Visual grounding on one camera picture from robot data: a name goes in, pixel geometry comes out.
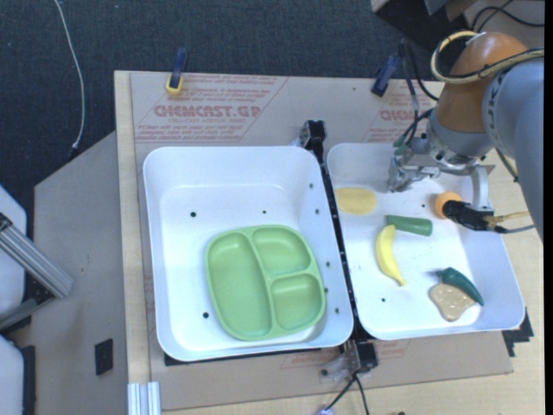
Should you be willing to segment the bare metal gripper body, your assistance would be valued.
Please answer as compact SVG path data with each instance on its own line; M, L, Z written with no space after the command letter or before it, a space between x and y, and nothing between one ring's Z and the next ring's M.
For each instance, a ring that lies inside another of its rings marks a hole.
M396 178L423 179L441 173L466 174L476 158L454 152L440 138L430 133L396 140Z

